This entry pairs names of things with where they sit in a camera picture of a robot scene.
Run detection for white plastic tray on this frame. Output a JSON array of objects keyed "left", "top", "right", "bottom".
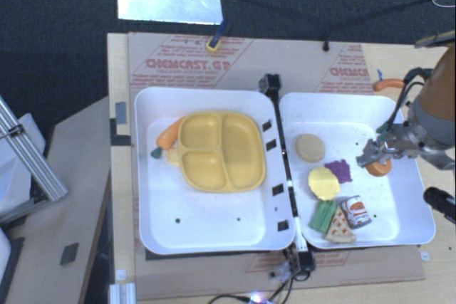
[
  {"left": 279, "top": 92, "right": 437, "bottom": 250},
  {"left": 134, "top": 86, "right": 297, "bottom": 256}
]

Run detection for brown cardboard board red print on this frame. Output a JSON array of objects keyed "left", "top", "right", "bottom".
[{"left": 126, "top": 32, "right": 428, "bottom": 300}]

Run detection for beige round biscuit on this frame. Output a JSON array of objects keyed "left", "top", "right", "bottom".
[{"left": 294, "top": 133, "right": 326, "bottom": 164}]

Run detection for purple grapes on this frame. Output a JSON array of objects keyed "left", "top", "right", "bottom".
[{"left": 323, "top": 159, "right": 354, "bottom": 185}]

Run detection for green toy vegetable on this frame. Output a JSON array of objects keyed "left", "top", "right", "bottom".
[{"left": 308, "top": 199, "right": 338, "bottom": 234}]

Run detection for pizza slice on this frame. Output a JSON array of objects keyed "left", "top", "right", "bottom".
[{"left": 324, "top": 206, "right": 357, "bottom": 244}]

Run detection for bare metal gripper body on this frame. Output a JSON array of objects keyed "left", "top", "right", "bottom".
[{"left": 385, "top": 122, "right": 456, "bottom": 172}]

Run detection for orange carrot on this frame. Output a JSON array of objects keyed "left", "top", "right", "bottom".
[{"left": 150, "top": 115, "right": 187, "bottom": 159}]

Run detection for small red and white can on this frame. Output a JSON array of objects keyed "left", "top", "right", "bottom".
[{"left": 339, "top": 195, "right": 373, "bottom": 230}]

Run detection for yellow round toy food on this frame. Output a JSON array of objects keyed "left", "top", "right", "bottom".
[{"left": 307, "top": 167, "right": 341, "bottom": 201}]

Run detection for thin black and white rod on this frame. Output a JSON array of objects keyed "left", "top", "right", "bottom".
[{"left": 269, "top": 88, "right": 306, "bottom": 251}]

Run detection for orange sausage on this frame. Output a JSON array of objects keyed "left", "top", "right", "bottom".
[{"left": 372, "top": 78, "right": 406, "bottom": 93}]

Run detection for orange round toy food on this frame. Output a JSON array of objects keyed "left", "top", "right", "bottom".
[{"left": 365, "top": 159, "right": 393, "bottom": 177}]

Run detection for pale yellow toy food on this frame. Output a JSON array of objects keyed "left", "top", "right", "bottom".
[{"left": 165, "top": 147, "right": 183, "bottom": 169}]

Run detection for yellow divided plate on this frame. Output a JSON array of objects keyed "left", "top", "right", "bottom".
[{"left": 177, "top": 110, "right": 266, "bottom": 194}]

